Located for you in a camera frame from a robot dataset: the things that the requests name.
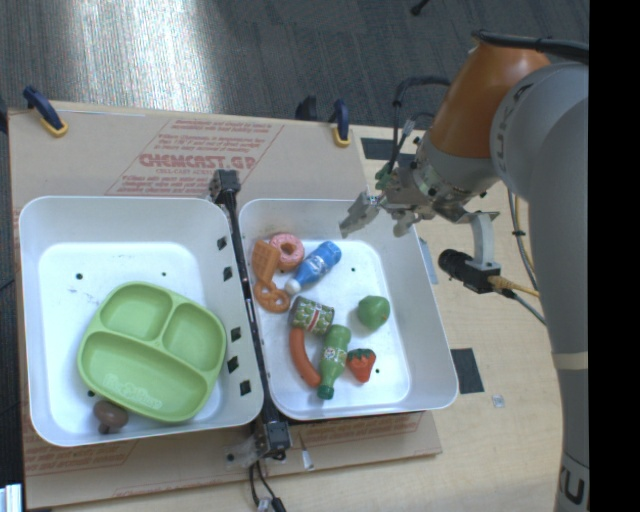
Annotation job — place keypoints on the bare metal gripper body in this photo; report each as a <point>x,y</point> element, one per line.
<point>419,190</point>

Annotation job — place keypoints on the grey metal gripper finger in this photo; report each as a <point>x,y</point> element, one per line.
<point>356,214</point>
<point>403,223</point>

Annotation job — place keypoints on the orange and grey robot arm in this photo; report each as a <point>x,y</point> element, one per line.
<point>560,200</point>

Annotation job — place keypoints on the blue bottle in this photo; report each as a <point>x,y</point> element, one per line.
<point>315,265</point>

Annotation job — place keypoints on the pink doughnut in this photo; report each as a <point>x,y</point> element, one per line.
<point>289,251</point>

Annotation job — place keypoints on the green pear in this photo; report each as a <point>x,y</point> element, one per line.
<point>374,311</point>

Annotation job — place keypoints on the orange waffle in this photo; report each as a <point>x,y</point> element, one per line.
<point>264,260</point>

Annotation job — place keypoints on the green can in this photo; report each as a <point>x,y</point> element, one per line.
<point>312,316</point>

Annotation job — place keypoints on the orange pretzel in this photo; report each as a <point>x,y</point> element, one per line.
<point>271,297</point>

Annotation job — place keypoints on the white plastic tray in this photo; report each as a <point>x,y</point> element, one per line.
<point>55,225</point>
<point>400,350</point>

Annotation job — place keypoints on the thin black rod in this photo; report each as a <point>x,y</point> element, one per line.
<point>243,280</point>

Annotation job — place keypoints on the green bottle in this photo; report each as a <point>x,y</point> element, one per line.
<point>334,358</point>

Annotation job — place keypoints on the red strawberry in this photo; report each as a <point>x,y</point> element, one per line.
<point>362,363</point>

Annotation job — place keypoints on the orange sausage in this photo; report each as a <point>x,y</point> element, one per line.
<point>303,359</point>

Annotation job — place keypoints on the brown cardboard board red print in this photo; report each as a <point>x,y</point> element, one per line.
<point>175,155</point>

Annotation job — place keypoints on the green divided plate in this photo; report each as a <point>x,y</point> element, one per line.
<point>150,350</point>

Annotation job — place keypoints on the brown mushroom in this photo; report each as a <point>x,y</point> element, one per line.
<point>109,415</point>

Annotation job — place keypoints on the black cylinder on white bracket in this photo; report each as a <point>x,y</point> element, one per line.
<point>475,260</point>

